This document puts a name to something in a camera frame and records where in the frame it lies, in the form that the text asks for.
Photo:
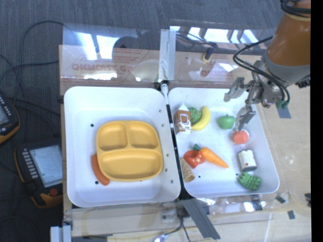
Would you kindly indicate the thin black and white rod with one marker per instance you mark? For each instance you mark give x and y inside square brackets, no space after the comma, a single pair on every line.
[170,121]

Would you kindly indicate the white plastic tray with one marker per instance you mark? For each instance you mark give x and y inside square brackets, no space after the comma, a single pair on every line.
[217,180]
[80,140]

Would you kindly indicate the orange round fruit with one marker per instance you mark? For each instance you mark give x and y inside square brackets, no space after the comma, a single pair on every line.
[241,136]

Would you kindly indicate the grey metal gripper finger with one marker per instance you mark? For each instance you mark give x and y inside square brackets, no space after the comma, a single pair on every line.
[244,117]
[234,89]

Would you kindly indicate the orange carrot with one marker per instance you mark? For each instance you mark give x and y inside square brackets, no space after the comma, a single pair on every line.
[213,156]

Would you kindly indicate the green grapes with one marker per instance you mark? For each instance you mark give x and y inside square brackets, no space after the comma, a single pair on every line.
[194,115]

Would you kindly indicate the yellow banana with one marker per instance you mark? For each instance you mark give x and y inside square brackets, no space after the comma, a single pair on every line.
[205,121]

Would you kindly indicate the red strawberry with star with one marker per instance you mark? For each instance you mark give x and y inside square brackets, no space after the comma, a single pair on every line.
[193,158]

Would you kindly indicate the yellow divided plate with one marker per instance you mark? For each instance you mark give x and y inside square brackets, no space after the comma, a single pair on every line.
[130,151]

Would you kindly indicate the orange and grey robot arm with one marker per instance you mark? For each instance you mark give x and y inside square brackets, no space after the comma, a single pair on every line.
[287,41]

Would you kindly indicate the orange sausage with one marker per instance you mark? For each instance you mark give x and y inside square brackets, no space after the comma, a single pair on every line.
[97,171]

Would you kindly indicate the green apple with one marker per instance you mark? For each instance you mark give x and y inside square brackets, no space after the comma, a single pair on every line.
[225,122]

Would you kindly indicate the white can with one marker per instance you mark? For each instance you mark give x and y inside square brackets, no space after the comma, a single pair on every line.
[247,160]

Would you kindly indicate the green broccoli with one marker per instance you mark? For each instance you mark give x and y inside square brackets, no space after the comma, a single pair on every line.
[249,181]

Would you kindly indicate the tan waffle cone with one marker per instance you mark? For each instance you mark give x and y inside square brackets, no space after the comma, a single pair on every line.
[188,173]

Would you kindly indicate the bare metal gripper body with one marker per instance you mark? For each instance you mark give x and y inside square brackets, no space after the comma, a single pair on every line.
[266,91]

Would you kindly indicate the white and brown carton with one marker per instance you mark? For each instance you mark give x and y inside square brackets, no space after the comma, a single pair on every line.
[182,120]

